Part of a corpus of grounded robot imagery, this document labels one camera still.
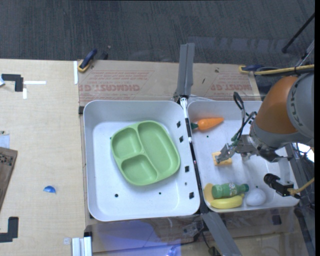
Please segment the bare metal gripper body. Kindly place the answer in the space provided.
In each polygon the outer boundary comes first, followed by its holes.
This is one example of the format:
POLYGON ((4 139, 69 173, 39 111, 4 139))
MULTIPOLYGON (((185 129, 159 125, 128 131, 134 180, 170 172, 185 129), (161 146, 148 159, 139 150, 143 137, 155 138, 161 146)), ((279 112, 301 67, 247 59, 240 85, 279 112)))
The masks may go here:
POLYGON ((253 145, 251 137, 247 134, 243 134, 240 137, 238 135, 234 135, 231 138, 231 144, 227 144, 227 146, 228 157, 232 157, 234 154, 240 154, 242 157, 260 155, 258 149, 253 145))

